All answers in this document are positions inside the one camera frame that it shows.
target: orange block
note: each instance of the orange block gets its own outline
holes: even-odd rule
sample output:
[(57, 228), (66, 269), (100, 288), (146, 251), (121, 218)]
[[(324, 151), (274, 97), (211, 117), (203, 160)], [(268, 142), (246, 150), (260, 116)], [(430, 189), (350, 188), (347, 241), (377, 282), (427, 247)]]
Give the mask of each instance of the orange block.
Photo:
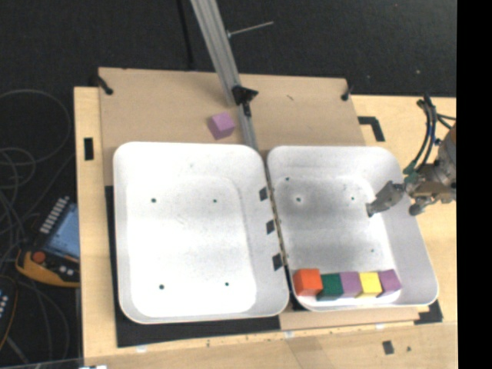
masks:
[(297, 295), (316, 295), (323, 290), (319, 269), (299, 269), (293, 279)]

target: colored block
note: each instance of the colored block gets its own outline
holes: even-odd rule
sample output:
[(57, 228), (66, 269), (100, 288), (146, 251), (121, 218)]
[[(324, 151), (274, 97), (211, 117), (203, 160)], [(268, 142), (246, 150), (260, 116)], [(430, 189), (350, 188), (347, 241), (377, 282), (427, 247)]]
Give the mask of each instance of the colored block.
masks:
[(362, 292), (359, 272), (341, 272), (340, 279), (344, 289), (343, 298), (355, 298)]
[(318, 301), (334, 301), (344, 293), (340, 274), (323, 274), (321, 281), (323, 282), (323, 290), (316, 296)]
[(299, 296), (316, 295), (323, 290), (319, 269), (299, 269), (293, 277), (294, 289)]
[(377, 272), (361, 272), (359, 277), (361, 278), (362, 294), (358, 298), (377, 297), (383, 292)]
[(236, 124), (227, 112), (222, 112), (208, 119), (207, 126), (215, 139), (221, 139), (231, 135)]
[(397, 273), (394, 269), (381, 271), (378, 272), (378, 274), (381, 287), (383, 288), (383, 292), (378, 295), (379, 297), (393, 294), (394, 292), (401, 289), (400, 279), (398, 278)]

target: purple cube on cardboard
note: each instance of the purple cube on cardboard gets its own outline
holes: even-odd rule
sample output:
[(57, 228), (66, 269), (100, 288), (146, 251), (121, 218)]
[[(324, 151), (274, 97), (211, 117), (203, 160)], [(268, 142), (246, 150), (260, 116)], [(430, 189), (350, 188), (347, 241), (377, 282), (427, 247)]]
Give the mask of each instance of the purple cube on cardboard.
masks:
[(342, 298), (355, 298), (362, 292), (359, 272), (340, 272), (341, 285), (344, 289)]
[(227, 112), (222, 112), (208, 119), (208, 129), (215, 139), (228, 137), (235, 127), (236, 124)]
[(378, 297), (384, 297), (389, 294), (393, 294), (395, 291), (401, 289), (400, 279), (398, 279), (397, 273), (394, 269), (388, 269), (387, 271), (378, 272), (379, 281), (381, 282), (381, 287), (383, 292), (378, 295)]

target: empty white tray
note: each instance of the empty white tray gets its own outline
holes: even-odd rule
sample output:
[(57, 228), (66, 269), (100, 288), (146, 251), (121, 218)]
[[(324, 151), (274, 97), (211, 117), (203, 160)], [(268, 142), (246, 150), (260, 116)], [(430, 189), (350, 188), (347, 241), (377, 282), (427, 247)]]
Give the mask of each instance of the empty white tray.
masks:
[(267, 317), (288, 285), (261, 156), (243, 145), (130, 142), (114, 156), (121, 309), (162, 324)]
[(366, 203), (387, 181), (403, 183), (396, 158), (383, 148), (281, 146), (268, 155), (291, 277), (297, 269), (322, 274), (393, 268), (402, 289), (381, 298), (317, 301), (297, 296), (311, 311), (378, 305), (425, 305), (437, 280), (408, 196), (367, 216)]

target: black floor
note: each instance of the black floor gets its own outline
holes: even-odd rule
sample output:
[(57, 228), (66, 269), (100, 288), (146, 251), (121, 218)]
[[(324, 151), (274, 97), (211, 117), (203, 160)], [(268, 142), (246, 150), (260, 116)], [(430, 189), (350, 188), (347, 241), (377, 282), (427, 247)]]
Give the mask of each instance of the black floor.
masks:
[[(343, 77), (355, 94), (456, 96), (457, 0), (218, 4), (231, 32), (274, 22), (232, 38), (240, 72)], [(101, 66), (213, 70), (189, 0), (0, 0), (0, 94), (24, 88), (47, 92), (64, 105), (73, 124), (73, 88), (92, 85), (91, 76)], [(37, 202), (33, 212), (46, 212), (60, 195), (76, 200), (73, 132), (65, 141), (67, 129), (60, 105), (44, 95), (0, 97), (0, 188), (7, 199), (14, 195), (5, 148), (24, 148), (42, 158), (62, 145), (48, 160), (36, 163), (35, 174), (19, 188), (11, 201), (16, 214), (27, 215)], [(6, 154), (22, 159), (18, 152)], [(24, 177), (30, 171), (29, 166), (19, 167)], [(6, 212), (0, 206), (0, 231), (8, 226)], [(0, 257), (10, 239), (7, 232), (0, 233)], [(10, 262), (5, 273), (28, 282)], [(47, 329), (36, 293), (23, 284), (11, 340), (31, 362), (77, 357), (77, 291), (38, 288), (67, 318), (68, 351), (60, 313), (45, 301)], [(5, 344), (0, 366), (21, 363)]]

